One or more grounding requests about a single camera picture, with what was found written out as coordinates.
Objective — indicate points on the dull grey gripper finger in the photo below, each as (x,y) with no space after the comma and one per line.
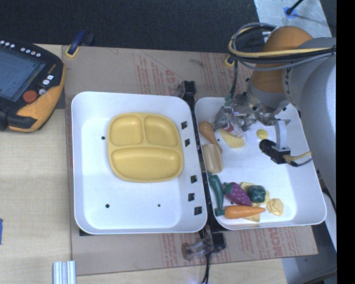
(220,121)
(248,123)

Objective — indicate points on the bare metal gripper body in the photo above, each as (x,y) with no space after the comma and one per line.
(239,109)

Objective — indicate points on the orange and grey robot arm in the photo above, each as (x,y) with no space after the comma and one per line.
(313,105)

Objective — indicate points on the orange-brown toy chicken drumstick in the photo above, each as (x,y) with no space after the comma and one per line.
(207,130)

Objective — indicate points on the red and white small toy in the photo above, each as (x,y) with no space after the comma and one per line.
(233,130)

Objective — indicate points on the small yellow oval piece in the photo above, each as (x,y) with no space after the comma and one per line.
(262,133)

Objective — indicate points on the yellow flat toy slice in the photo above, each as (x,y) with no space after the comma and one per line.
(235,143)

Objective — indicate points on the tan toy bread roll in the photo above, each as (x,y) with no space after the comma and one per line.
(213,158)

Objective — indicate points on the thin black rod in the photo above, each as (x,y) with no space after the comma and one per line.
(201,158)

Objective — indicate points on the yellow toy cheese slice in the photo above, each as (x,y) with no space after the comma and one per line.
(245,185)

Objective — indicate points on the green toy chili pepper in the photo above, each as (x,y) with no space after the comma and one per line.
(217,189)

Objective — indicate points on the green toy bell pepper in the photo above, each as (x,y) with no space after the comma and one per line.
(256,193)

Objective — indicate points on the purple toy grapes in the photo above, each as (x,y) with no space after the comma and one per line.
(239,195)

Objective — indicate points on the white plastic tray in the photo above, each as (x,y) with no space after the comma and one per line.
(136,211)
(284,188)

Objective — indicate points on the yellow divided plate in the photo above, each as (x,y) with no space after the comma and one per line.
(145,158)

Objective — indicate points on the pale yellow crinkled toy chip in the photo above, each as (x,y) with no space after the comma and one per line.
(275,207)

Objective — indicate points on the orange toy carrot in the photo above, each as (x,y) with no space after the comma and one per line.
(242,212)

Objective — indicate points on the brown cardboard board, red print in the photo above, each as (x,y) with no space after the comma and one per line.
(130,69)

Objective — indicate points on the black cylinder on white bracket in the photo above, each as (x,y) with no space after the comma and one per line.
(272,149)

